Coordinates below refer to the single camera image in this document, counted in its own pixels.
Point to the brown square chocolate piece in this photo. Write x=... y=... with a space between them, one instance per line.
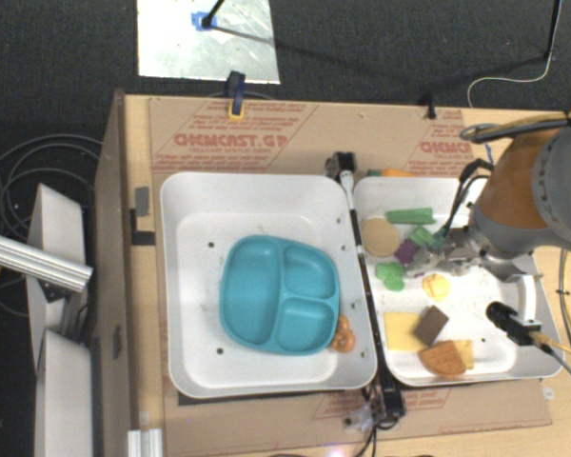
x=431 y=325

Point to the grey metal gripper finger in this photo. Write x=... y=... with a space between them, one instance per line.
x=421 y=262
x=460 y=269

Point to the purple grapes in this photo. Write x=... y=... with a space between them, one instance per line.
x=406 y=251

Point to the white plastic tray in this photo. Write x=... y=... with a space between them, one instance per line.
x=200 y=274
x=476 y=355

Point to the green broccoli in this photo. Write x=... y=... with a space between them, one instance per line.
x=391 y=275

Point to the long green bean pod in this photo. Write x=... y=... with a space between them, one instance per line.
x=409 y=215

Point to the orange carrot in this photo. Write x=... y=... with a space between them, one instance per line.
x=397 y=172

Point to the orange waffle piece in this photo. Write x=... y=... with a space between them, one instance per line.
x=442 y=359

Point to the yellow bread slice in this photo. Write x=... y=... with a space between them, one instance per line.
x=468 y=352

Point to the yellow cheese slice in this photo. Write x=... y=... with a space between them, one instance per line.
x=399 y=332

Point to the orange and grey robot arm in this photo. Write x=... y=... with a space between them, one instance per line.
x=518 y=193

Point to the thin black and white rod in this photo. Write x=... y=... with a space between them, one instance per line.
x=361 y=250

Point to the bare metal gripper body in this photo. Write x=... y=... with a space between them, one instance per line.
x=459 y=249

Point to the black cylinder on white bracket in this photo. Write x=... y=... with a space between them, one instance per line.
x=509 y=319

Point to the orange pretzel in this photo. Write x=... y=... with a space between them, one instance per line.
x=345 y=341

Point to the yellow shell-shaped pasta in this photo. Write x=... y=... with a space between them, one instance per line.
x=436 y=287

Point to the tan round biscuit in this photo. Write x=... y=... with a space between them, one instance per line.
x=380 y=237

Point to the small green leafy vegetable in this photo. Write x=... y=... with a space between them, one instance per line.
x=421 y=236

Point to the brown cardboard board, red print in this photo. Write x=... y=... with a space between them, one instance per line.
x=276 y=131

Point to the blue divided plate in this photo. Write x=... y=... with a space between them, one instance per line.
x=261 y=298

